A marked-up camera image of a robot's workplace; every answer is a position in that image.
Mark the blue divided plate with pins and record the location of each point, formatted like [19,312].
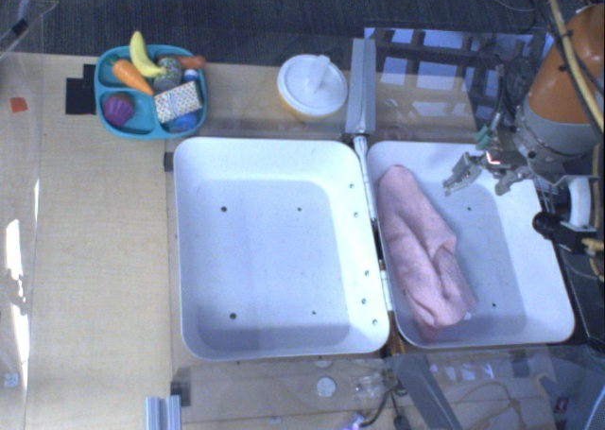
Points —
[142,118]

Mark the yellow banana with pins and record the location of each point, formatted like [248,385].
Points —
[139,57]

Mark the pink folded towel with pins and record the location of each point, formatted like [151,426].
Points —
[420,248]

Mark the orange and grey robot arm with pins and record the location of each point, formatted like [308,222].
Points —
[558,83]

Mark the orange sausage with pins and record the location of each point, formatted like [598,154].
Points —
[193,61]

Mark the black cylinder on white bracket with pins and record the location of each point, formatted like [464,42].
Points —
[562,229]

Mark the blue bottle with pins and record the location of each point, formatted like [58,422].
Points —
[184,121]

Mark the yellow tub with white lid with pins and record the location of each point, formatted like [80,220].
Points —
[312,88]

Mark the orange carrot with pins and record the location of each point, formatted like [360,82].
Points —
[130,76]

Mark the white plastic tray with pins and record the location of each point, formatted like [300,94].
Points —
[264,253]
[515,267]

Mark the small grey can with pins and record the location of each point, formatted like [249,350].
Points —
[167,76]

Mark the patterned white carton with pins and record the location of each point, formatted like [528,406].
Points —
[178,101]

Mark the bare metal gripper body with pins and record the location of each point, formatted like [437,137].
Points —
[513,156]

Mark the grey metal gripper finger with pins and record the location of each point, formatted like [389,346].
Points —
[506,181]
[461,175]

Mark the purple grapes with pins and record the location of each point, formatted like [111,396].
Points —
[118,109]

